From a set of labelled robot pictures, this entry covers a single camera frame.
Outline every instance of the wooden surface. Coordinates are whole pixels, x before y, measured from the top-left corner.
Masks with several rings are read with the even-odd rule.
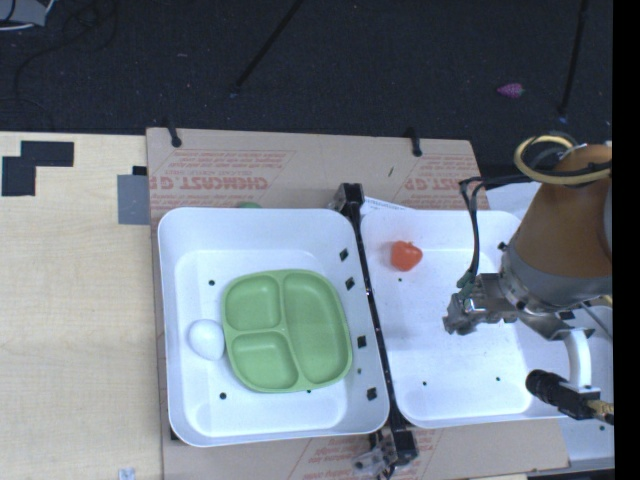
[[[21,140],[75,162],[0,197],[0,478],[159,479],[150,230],[118,224],[116,190],[145,138],[0,133],[0,155]]]

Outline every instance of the black fabric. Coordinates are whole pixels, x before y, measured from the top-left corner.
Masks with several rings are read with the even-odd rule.
[[[582,0],[303,0],[234,90],[296,1],[59,0],[45,27],[0,32],[0,130],[413,128],[471,141],[487,176],[532,135],[612,139],[613,0],[589,0],[566,122]]]

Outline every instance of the cardboard sheet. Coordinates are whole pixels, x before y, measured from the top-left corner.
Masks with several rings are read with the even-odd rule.
[[[341,183],[361,183],[366,196],[416,209],[464,209],[458,182],[479,174],[471,145],[405,138],[178,129],[147,130],[164,474],[167,480],[358,478],[351,458],[367,436],[296,439],[194,448],[170,438],[157,225],[180,206],[323,208]],[[488,209],[484,194],[479,208]],[[555,420],[449,429],[415,429],[419,457],[393,478],[446,480],[566,467]]]

